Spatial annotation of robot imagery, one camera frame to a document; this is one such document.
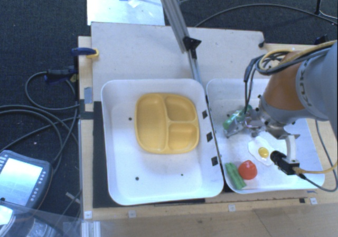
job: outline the black cable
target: black cable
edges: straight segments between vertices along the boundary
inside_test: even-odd
[[[38,116],[41,119],[47,121],[54,128],[55,132],[57,133],[57,136],[58,136],[59,141],[60,141],[60,148],[62,148],[63,141],[62,141],[61,134],[60,134],[58,128],[56,127],[56,125],[49,118],[47,118],[46,116],[44,116],[44,115],[42,115],[42,114],[40,114],[38,112],[34,112],[34,111],[30,111],[30,110],[25,110],[25,109],[4,110],[4,111],[0,112],[0,115],[11,114],[11,113],[23,113],[23,114],[28,114],[28,115],[34,115],[34,116]]]
[[[273,67],[271,69],[268,69],[268,70],[262,70],[260,67],[259,67],[259,62],[256,62],[256,70],[260,73],[260,74],[263,74],[263,75],[272,75],[272,74],[275,74],[275,73],[278,73],[284,69],[286,69],[287,67],[291,66],[291,65],[294,65],[296,63],[300,63],[300,62],[303,62],[303,61],[306,61],[308,59],[312,59],[312,58],[315,58],[315,57],[318,57],[318,56],[325,56],[327,51],[331,48],[331,46],[328,46],[326,48],[322,48],[318,51],[314,51],[314,52],[309,52],[308,54],[304,54],[302,55],[301,57],[299,57],[298,59],[296,60],[293,60],[293,61],[289,61],[289,62],[286,62],[286,63],[283,63],[283,64],[280,64],[276,67]]]
[[[78,110],[76,109],[76,110],[75,110],[75,113],[74,113],[72,125],[71,125],[70,130],[69,130],[69,132],[68,132],[68,134],[67,134],[67,136],[66,136],[66,138],[65,138],[65,140],[64,140],[65,143],[68,141],[68,139],[69,139],[69,137],[70,137],[70,134],[71,134],[71,132],[73,131],[74,125],[75,125],[75,123],[76,123],[77,115],[78,115]],[[55,163],[55,161],[60,157],[60,155],[61,155],[61,153],[63,152],[63,149],[64,149],[64,148],[65,148],[65,144],[62,146],[62,148],[60,149],[60,151],[58,152],[58,154],[54,157],[54,160],[53,160],[52,163]]]
[[[78,212],[76,213],[76,217],[80,218],[80,214],[81,214],[81,208],[78,210]]]
[[[70,118],[67,118],[67,119],[63,119],[62,121],[63,121],[63,122],[66,122],[66,121],[70,121],[70,120],[73,120],[73,119],[74,119],[73,117],[70,117]],[[51,126],[51,125],[46,125],[46,126],[41,127],[41,128],[39,128],[39,129],[37,129],[37,130],[34,130],[34,131],[32,131],[32,132],[30,132],[30,133],[28,133],[28,134],[26,134],[26,135],[24,135],[24,136],[22,136],[22,137],[16,139],[15,141],[12,141],[10,144],[6,145],[2,150],[8,149],[8,148],[12,147],[13,145],[17,144],[18,142],[20,142],[21,140],[24,140],[25,138],[28,138],[28,137],[30,137],[30,136],[33,136],[33,135],[35,135],[35,134],[37,134],[37,133],[39,133],[39,132],[41,132],[41,131],[43,131],[43,130],[46,130],[46,129],[50,128],[50,127],[52,127],[52,126]],[[74,139],[75,143],[78,145],[79,142],[78,142],[78,140],[76,139],[76,136],[74,135],[74,133],[72,133],[71,136],[72,136],[72,138]]]
[[[259,57],[256,57],[254,59],[252,59],[249,63],[249,65],[247,66],[245,73],[244,73],[244,83],[245,83],[245,106],[244,106],[244,114],[247,113],[248,110],[248,106],[249,106],[249,101],[250,101],[250,96],[251,96],[251,89],[252,89],[252,80],[254,78],[254,74],[255,74],[255,65],[256,63],[263,57],[264,55],[261,55]]]
[[[333,22],[327,18],[324,18],[324,17],[321,17],[321,16],[318,16],[318,15],[315,15],[313,13],[310,13],[308,11],[305,11],[305,10],[302,10],[302,9],[298,9],[298,8],[294,8],[294,7],[291,7],[291,6],[287,6],[287,5],[281,5],[281,4],[272,4],[272,3],[253,3],[253,4],[244,4],[244,5],[239,5],[239,6],[236,6],[236,7],[233,7],[233,8],[229,8],[229,9],[225,9],[225,10],[222,10],[222,11],[219,11],[209,17],[207,17],[206,19],[202,20],[201,22],[197,23],[194,27],[199,27],[201,26],[203,23],[209,21],[210,19],[216,17],[216,16],[219,16],[221,14],[224,14],[224,13],[227,13],[227,12],[230,12],[230,11],[234,11],[234,10],[237,10],[237,9],[241,9],[241,8],[246,8],[246,7],[278,7],[278,8],[284,8],[284,9],[289,9],[289,10],[292,10],[292,11],[298,11],[298,12],[301,12],[301,13],[304,13],[304,14],[307,14],[307,15],[310,15],[310,16],[313,16],[313,17],[317,17],[321,20],[324,20],[324,21],[327,21],[327,22],[330,22],[331,24],[333,25],[336,25],[337,26],[337,23],[336,22]]]
[[[31,107],[31,106],[24,106],[24,105],[8,105],[8,106],[0,106],[0,110],[7,109],[7,108],[25,109],[25,110],[28,110],[28,111],[33,112],[32,114],[37,113],[37,112],[41,113],[41,115],[42,115],[42,114],[45,114],[45,115],[47,115],[47,116],[49,116],[49,117],[55,119],[55,120],[58,121],[59,123],[61,123],[61,124],[62,124],[62,127],[64,127],[69,133],[72,132],[72,130],[65,124],[64,121],[62,121],[60,118],[58,118],[58,117],[55,116],[54,114],[51,114],[50,112],[45,111],[45,110],[43,110],[43,109],[40,109],[40,108],[34,108],[34,107]],[[63,142],[63,144],[62,144],[62,146],[60,147],[60,149],[63,150],[64,147],[65,147],[65,145],[66,145],[66,143],[67,143],[67,141]],[[59,156],[59,161],[58,161],[58,164],[56,165],[56,167],[54,168],[54,171],[53,171],[53,174],[54,174],[54,175],[55,175],[55,173],[57,172],[57,170],[59,169],[59,166],[60,166],[60,163],[61,163],[61,159],[62,159],[62,155],[59,155],[59,154],[58,154],[58,156]]]
[[[81,195],[82,190],[80,190],[75,196],[74,198],[71,200],[71,202],[67,205],[67,207],[64,209],[64,211],[62,212],[62,214],[60,215],[59,219],[57,220],[55,227],[58,226],[58,224],[60,223],[62,217],[66,214],[66,212],[68,211],[68,209],[70,208],[70,206],[78,199],[78,197]]]
[[[262,61],[263,67],[265,68],[271,61],[281,62],[283,57],[288,53],[289,51],[284,51],[284,52],[282,51],[282,52],[276,52],[274,54],[271,54],[269,57],[267,57],[266,59]]]
[[[33,99],[31,98],[31,96],[30,96],[29,93],[28,93],[28,86],[29,86],[29,84],[30,84],[30,82],[31,82],[32,79],[34,79],[34,78],[36,78],[36,77],[39,77],[39,76],[41,76],[41,75],[46,75],[46,74],[47,74],[47,72],[39,72],[39,73],[36,73],[36,74],[34,74],[34,75],[32,75],[32,76],[30,76],[30,77],[28,78],[28,80],[26,81],[26,84],[25,84],[25,94],[26,94],[28,100],[29,100],[33,105],[35,105],[36,107],[38,107],[38,108],[40,108],[40,109],[43,109],[43,110],[48,110],[48,111],[68,110],[68,109],[77,108],[79,105],[74,105],[74,106],[69,106],[69,107],[64,107],[64,108],[47,108],[47,107],[41,106],[41,105],[39,105],[38,103],[36,103],[35,101],[33,101]],[[70,83],[68,80],[66,80],[65,82],[66,82],[67,85],[71,88],[73,94],[75,94],[74,87],[71,85],[71,83]]]
[[[321,142],[321,144],[322,144],[322,146],[323,146],[323,149],[324,149],[324,151],[325,151],[325,154],[326,154],[326,157],[327,157],[327,159],[328,159],[328,162],[330,163],[331,167],[333,167],[333,163],[332,163],[332,161],[331,161],[330,155],[328,154],[328,151],[327,151],[326,146],[325,146],[325,144],[324,144],[324,141],[323,141],[321,132],[319,131],[318,121],[316,120],[315,122],[316,122],[316,130],[317,130],[317,134],[318,134],[319,140],[320,140],[320,142]],[[336,173],[336,171],[335,171],[334,169],[332,170],[332,172],[333,172],[333,175],[334,175],[334,179],[335,179],[335,181],[336,181],[336,187],[333,188],[333,189],[328,189],[328,188],[325,188],[325,187],[323,187],[323,186],[320,186],[320,185],[318,185],[318,184],[312,182],[312,181],[311,181],[310,179],[308,179],[304,174],[300,174],[299,176],[300,176],[302,179],[308,181],[309,183],[313,184],[314,186],[318,187],[319,189],[321,189],[321,190],[323,190],[323,191],[326,191],[326,192],[335,192],[335,191],[338,189],[338,177],[337,177],[337,173]]]

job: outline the yellow cable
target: yellow cable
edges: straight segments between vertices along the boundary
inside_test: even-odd
[[[334,170],[337,165],[338,165],[338,160],[336,161],[336,163],[332,167],[330,167],[326,170],[313,171],[313,170],[305,170],[305,169],[302,169],[300,167],[293,167],[292,169],[295,171],[296,174],[303,174],[303,173],[320,174],[320,173],[328,173],[328,172]]]
[[[319,44],[319,45],[316,45],[312,48],[309,48],[309,49],[306,49],[306,50],[303,50],[303,51],[300,51],[298,52],[297,54],[295,54],[294,56],[292,56],[291,58],[288,58],[288,59],[283,59],[281,60],[274,68],[278,67],[279,65],[282,65],[282,64],[285,64],[285,63],[288,63],[290,61],[294,61],[298,58],[300,58],[301,56],[303,55],[306,55],[306,54],[309,54],[311,52],[315,52],[315,51],[318,51],[322,48],[325,48],[327,46],[330,46],[330,45],[333,45],[334,43],[336,43],[337,40],[334,40],[334,41],[329,41],[329,42],[326,42],[326,43],[322,43],[322,44]],[[261,70],[269,70],[270,68],[264,68],[262,67],[262,63],[263,61],[268,58],[269,56],[271,56],[272,54],[275,54],[275,53],[280,53],[280,52],[292,52],[292,50],[289,50],[289,49],[284,49],[284,50],[281,50],[281,49],[278,49],[278,50],[273,50],[273,51],[270,51],[268,52],[267,54],[265,54],[260,60],[259,60],[259,63],[258,63],[258,66]]]
[[[264,61],[266,58],[270,57],[272,54],[275,54],[275,53],[281,53],[281,52],[287,52],[287,53],[290,53],[290,52],[292,52],[292,50],[289,50],[289,49],[283,49],[283,50],[281,50],[281,49],[276,49],[276,50],[272,50],[272,51],[268,52],[267,54],[265,54],[265,55],[259,60],[259,63],[258,63],[259,68],[260,68],[261,70],[268,70],[269,68],[264,68],[264,67],[262,67],[263,61]]]
[[[284,64],[284,63],[287,63],[287,62],[290,62],[290,61],[294,61],[294,60],[298,59],[299,57],[301,57],[303,55],[306,55],[306,54],[311,53],[311,52],[318,51],[318,50],[320,50],[322,48],[325,48],[327,46],[333,45],[336,42],[337,42],[337,40],[329,41],[329,42],[326,42],[326,43],[322,43],[322,44],[316,45],[316,46],[314,46],[314,47],[312,47],[310,49],[306,49],[306,50],[300,51],[299,53],[297,53],[296,55],[292,56],[291,58],[289,58],[287,60],[282,60],[278,65],[281,65],[281,64]]]

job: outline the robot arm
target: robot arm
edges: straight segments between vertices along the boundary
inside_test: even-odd
[[[329,120],[337,138],[337,43],[324,57],[273,74],[260,109],[270,117],[270,126],[284,126],[299,118]]]
[[[289,53],[281,63],[302,54]],[[301,118],[329,120],[337,138],[337,43],[325,54],[274,73],[260,97],[259,107],[247,112],[246,127],[253,134],[265,130],[286,140],[287,155],[277,151],[271,155],[271,160],[286,174],[295,174],[294,168],[299,167],[295,143],[299,135],[290,135],[284,127]]]

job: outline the toy tomato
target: toy tomato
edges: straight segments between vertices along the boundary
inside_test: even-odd
[[[239,166],[238,173],[244,180],[251,180],[257,176],[256,165],[251,160],[246,160]]]

